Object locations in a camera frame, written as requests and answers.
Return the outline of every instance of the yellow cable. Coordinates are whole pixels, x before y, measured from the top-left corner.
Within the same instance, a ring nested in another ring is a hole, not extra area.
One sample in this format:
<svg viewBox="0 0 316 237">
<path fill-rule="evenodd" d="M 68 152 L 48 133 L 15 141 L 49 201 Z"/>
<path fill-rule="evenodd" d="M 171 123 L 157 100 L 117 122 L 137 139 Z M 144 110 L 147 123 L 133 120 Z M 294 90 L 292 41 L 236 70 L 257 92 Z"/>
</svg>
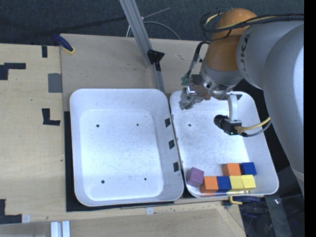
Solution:
<svg viewBox="0 0 316 237">
<path fill-rule="evenodd" d="M 219 14 L 215 14 L 215 15 L 213 15 L 213 16 L 210 16 L 210 17 L 206 20 L 206 24 L 208 24 L 208 22 L 209 22 L 211 19 L 213 19 L 213 18 L 215 18 L 215 17 L 217 17 L 217 16 L 219 16 L 219 15 L 222 15 L 222 14 L 224 14 L 224 13 L 226 13 L 226 11 L 220 12 Z"/>
<path fill-rule="evenodd" d="M 243 127 L 243 126 L 235 126 L 235 129 L 237 130 L 238 133 L 242 133 L 245 132 L 247 130 L 251 130 L 251 129 L 255 129 L 257 127 L 263 126 L 266 123 L 268 123 L 270 121 L 270 117 L 268 117 L 265 121 L 261 122 L 260 124 L 257 125 L 253 125 L 253 126 L 248 126 L 248 127 Z"/>
</svg>

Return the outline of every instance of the yellow block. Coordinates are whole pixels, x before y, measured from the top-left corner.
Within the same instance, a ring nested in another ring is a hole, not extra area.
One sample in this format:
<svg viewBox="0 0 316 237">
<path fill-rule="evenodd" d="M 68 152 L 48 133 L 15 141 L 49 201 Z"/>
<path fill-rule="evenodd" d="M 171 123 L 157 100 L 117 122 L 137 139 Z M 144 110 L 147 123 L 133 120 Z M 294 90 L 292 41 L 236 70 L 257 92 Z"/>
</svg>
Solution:
<svg viewBox="0 0 316 237">
<path fill-rule="evenodd" d="M 243 186 L 246 190 L 251 190 L 256 187 L 255 179 L 253 178 L 253 175 L 242 175 L 242 182 Z"/>
<path fill-rule="evenodd" d="M 243 181 L 242 176 L 229 176 L 229 180 L 231 182 L 231 191 L 243 191 Z"/>
</svg>

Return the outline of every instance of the colored block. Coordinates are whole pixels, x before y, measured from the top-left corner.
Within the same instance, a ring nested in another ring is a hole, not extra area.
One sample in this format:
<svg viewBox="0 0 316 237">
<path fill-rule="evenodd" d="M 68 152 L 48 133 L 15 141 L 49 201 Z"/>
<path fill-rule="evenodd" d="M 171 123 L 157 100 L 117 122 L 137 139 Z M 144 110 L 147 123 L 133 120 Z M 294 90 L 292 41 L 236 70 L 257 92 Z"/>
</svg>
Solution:
<svg viewBox="0 0 316 237">
<path fill-rule="evenodd" d="M 216 176 L 204 176 L 203 183 L 199 187 L 201 193 L 213 194 L 218 190 Z"/>
<path fill-rule="evenodd" d="M 243 187 L 246 190 L 251 190 L 256 187 L 255 179 L 253 178 L 253 175 L 242 175 L 242 183 Z"/>
<path fill-rule="evenodd" d="M 229 176 L 217 176 L 218 191 L 216 193 L 226 193 L 232 189 Z"/>
<path fill-rule="evenodd" d="M 243 181 L 241 176 L 229 176 L 229 180 L 231 182 L 232 189 L 231 191 L 243 191 Z"/>
<path fill-rule="evenodd" d="M 198 168 L 191 168 L 187 173 L 187 184 L 198 187 L 203 183 L 204 171 Z"/>
<path fill-rule="evenodd" d="M 257 174 L 255 164 L 253 162 L 243 162 L 240 164 L 240 171 L 242 175 L 253 175 Z"/>
<path fill-rule="evenodd" d="M 240 176 L 239 163 L 226 163 L 222 166 L 222 172 L 224 176 Z"/>
</svg>

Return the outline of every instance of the orange block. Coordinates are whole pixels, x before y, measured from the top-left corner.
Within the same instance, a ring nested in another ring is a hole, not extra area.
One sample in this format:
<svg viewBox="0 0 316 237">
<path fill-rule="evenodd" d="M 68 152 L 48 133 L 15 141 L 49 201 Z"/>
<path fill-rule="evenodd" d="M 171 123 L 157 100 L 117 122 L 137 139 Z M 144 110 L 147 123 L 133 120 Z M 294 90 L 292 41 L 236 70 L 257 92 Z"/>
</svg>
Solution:
<svg viewBox="0 0 316 237">
<path fill-rule="evenodd" d="M 224 176 L 241 176 L 239 163 L 227 163 L 222 166 Z"/>
<path fill-rule="evenodd" d="M 203 183 L 200 186 L 201 193 L 215 193 L 218 190 L 216 176 L 204 176 Z"/>
</svg>

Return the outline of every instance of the blue clamp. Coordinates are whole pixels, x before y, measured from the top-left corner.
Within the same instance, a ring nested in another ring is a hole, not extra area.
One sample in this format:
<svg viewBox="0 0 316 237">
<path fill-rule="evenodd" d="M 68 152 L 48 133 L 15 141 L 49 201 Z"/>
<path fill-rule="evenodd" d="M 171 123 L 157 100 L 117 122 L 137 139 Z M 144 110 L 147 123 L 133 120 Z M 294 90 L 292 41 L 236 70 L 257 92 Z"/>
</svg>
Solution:
<svg viewBox="0 0 316 237">
<path fill-rule="evenodd" d="M 60 35 L 54 34 L 53 39 L 62 46 L 62 49 L 69 54 L 73 54 L 75 52 L 75 48 L 72 47 L 63 37 Z"/>
</svg>

